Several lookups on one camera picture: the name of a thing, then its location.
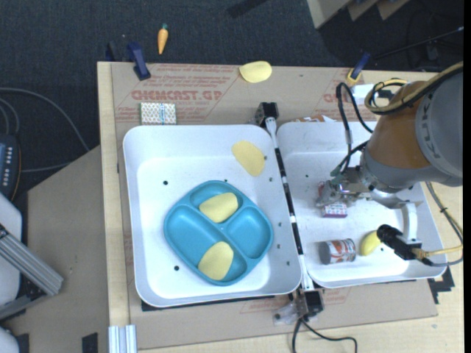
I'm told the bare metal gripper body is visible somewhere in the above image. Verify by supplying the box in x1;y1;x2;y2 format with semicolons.
337;167;377;201

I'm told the pink and white small carton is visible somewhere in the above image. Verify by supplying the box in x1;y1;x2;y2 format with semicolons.
322;202;349;219

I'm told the thin black and white rod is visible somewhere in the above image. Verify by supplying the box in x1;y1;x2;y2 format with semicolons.
265;117;314;290

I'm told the red and white small can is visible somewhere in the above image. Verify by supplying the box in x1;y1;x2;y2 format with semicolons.
317;238;357;265

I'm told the yellow banana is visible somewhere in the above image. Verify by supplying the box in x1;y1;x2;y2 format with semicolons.
359;230;384;257

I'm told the brown packet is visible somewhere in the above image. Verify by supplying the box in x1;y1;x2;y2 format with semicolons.
293;114;336;124

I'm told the yellow oval crisp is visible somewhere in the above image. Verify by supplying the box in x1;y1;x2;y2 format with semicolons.
198;191;239;224
197;240;235;282
231;140;266;178
238;60;274;85

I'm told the white plastic tray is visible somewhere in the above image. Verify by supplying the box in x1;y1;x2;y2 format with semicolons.
275;120;449;290
122;124;304;308

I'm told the blue divided plate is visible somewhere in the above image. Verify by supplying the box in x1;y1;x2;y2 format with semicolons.
163;179;275;287

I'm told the brown cardboard board red print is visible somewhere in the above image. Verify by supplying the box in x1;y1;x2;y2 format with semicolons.
110;62;439;351

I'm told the patterned square packet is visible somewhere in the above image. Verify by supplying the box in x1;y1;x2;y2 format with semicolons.
139;101;178;126

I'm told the orange carrot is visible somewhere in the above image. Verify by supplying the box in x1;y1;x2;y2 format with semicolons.
157;23;169;56

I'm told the black cylinder on white bracket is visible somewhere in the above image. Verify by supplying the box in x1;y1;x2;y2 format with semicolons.
370;188;424;261

